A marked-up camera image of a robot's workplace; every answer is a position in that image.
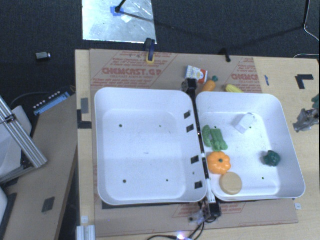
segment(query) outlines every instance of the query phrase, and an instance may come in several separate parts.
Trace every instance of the green pepper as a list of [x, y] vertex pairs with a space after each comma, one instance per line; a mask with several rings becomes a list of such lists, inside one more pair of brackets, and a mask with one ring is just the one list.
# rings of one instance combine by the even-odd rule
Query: green pepper
[[210, 142], [210, 126], [209, 125], [206, 125], [205, 127], [203, 127], [202, 139], [203, 139], [204, 145], [206, 145], [209, 148], [212, 147]]
[[315, 96], [311, 101], [314, 103], [312, 105], [312, 108], [318, 110], [319, 109], [319, 94], [317, 96]]
[[210, 133], [212, 136], [211, 145], [214, 151], [221, 151], [221, 150], [228, 149], [228, 145], [224, 141], [224, 138], [222, 136], [220, 129], [211, 129]]
[[267, 155], [263, 157], [264, 163], [268, 166], [276, 167], [280, 161], [280, 155], [272, 150], [269, 150]]

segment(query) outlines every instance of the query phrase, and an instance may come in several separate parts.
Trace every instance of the plastic container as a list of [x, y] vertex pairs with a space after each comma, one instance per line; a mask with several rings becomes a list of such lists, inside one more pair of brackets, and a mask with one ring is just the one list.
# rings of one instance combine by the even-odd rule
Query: plastic container
[[[231, 169], [242, 190], [222, 191], [220, 175], [211, 188], [223, 201], [297, 198], [305, 182], [282, 106], [269, 94], [203, 92], [196, 99], [200, 126], [221, 129]], [[245, 134], [235, 122], [254, 115]], [[110, 205], [185, 203], [207, 192], [191, 98], [177, 90], [103, 88], [95, 95], [98, 192]], [[277, 167], [263, 163], [273, 150]], [[206, 155], [212, 152], [205, 147]]]
[[204, 198], [206, 179], [187, 94], [103, 88], [95, 95], [95, 115], [98, 192], [104, 202], [189, 203]]
[[[196, 99], [201, 128], [219, 128], [228, 145], [224, 152], [230, 157], [229, 172], [238, 174], [242, 190], [236, 195], [223, 192], [220, 175], [211, 174], [214, 195], [226, 202], [298, 198], [306, 185], [280, 101], [270, 94], [202, 92]], [[254, 123], [245, 134], [235, 122], [247, 113]], [[269, 150], [277, 152], [277, 167], [265, 165], [263, 157]], [[206, 155], [212, 149], [205, 147]]]

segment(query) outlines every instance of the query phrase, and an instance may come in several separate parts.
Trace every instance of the cardboard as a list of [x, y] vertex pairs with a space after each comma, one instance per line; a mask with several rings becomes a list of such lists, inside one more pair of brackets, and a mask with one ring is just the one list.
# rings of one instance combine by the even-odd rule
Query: cardboard
[[[17, 194], [5, 240], [59, 239], [77, 164], [76, 95], [39, 116], [33, 141], [48, 163], [5, 188]], [[52, 209], [44, 211], [46, 201]]]
[[[170, 205], [109, 206], [97, 192], [97, 148], [94, 96], [103, 87], [179, 90], [186, 68], [192, 65], [218, 76], [215, 91], [222, 92], [233, 84], [247, 93], [261, 93], [254, 59], [234, 56], [227, 63], [223, 56], [155, 53], [154, 64], [146, 63], [140, 51], [90, 51], [92, 150], [94, 210], [97, 237], [156, 234], [190, 231], [197, 227], [188, 218], [199, 211], [197, 203]], [[223, 203], [222, 216], [206, 229], [292, 224], [298, 222], [291, 199]]]

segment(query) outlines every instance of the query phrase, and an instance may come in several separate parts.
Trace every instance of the white cable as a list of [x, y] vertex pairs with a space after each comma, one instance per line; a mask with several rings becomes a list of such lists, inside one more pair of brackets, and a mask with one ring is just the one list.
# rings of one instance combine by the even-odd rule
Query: white cable
[[[314, 34], [310, 33], [307, 30], [307, 22], [308, 22], [309, 10], [310, 10], [310, 0], [308, 1], [308, 10], [306, 11], [306, 17], [305, 17], [305, 23], [304, 23], [303, 29], [307, 34], [309, 34], [310, 36], [315, 38], [318, 42], [320, 42], [319, 38], [317, 38]], [[297, 54], [296, 56], [294, 56], [293, 58], [296, 58], [296, 57], [302, 56], [302, 55], [304, 55], [304, 56], [319, 56], [319, 54], [300, 53], [300, 54]]]
[[319, 56], [319, 54], [308, 54], [308, 53], [300, 53], [300, 54], [297, 54], [296, 56], [294, 56], [293, 58], [296, 58], [298, 56]]

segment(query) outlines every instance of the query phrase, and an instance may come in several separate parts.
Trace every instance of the cardboard sheet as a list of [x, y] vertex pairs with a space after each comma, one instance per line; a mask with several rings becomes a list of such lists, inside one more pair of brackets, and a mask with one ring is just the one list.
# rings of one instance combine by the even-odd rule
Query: cardboard sheet
[[[233, 84], [247, 93], [261, 93], [255, 63], [251, 57], [156, 53], [155, 63], [146, 63], [140, 51], [91, 50], [91, 115], [94, 171], [95, 229], [97, 237], [190, 231], [197, 227], [188, 218], [199, 211], [197, 203], [139, 206], [110, 206], [97, 191], [97, 148], [94, 96], [103, 87], [179, 90], [188, 65], [217, 76], [215, 91]], [[297, 223], [291, 199], [221, 204], [222, 216], [206, 229], [251, 227]]]

